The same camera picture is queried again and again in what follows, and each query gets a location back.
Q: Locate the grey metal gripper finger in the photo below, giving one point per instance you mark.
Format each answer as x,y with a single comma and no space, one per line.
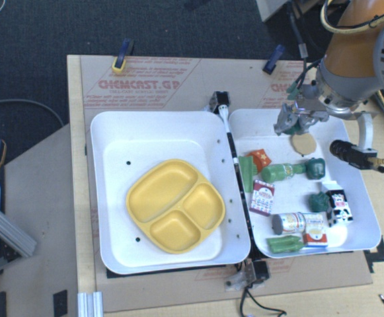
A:
283,121
305,124

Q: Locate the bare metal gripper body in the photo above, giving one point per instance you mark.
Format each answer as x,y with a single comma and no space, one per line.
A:
314,106

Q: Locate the dark green toy vegetable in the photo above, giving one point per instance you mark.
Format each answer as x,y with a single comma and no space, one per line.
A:
292,130

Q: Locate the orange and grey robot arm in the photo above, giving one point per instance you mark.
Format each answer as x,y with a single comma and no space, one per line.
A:
353,45

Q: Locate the tan round biscuit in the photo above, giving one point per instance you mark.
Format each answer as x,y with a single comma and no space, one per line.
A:
304,144

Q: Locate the red carton with yellow star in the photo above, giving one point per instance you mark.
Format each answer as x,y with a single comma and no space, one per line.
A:
261,158

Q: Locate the green plastic bottle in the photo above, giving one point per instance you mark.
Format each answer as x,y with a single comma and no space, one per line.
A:
277,173

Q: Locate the thin black and white rod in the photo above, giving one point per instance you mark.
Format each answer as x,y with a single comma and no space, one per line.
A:
234,150

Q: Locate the green toy vegetable stalk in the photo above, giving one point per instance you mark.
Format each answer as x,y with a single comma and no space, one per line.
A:
246,173

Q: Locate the white plastic tray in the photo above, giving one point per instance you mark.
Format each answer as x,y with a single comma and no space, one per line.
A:
291,193
119,210

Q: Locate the green broccoli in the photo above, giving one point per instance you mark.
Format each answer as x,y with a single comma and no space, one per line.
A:
319,201

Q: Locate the red and white carton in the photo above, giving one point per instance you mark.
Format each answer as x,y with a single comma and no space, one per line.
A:
262,197

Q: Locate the black and white milk carton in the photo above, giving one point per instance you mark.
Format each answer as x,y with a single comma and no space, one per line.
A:
340,206

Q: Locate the white and yellow cup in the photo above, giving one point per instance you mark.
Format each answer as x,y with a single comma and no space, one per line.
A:
314,221

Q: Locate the white can with grey lid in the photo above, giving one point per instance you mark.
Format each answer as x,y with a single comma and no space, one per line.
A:
289,223

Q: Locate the brown cardboard board red print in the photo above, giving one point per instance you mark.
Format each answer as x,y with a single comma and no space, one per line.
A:
185,78

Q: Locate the red and white packet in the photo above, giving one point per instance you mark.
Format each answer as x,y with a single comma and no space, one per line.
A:
315,239

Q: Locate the green toy asparagus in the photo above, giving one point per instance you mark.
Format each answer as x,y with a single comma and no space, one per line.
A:
284,244

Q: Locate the yellow divided plate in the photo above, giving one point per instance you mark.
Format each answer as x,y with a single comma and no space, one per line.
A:
165,193

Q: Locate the black cylinder on white bracket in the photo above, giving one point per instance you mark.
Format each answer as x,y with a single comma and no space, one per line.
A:
348,152

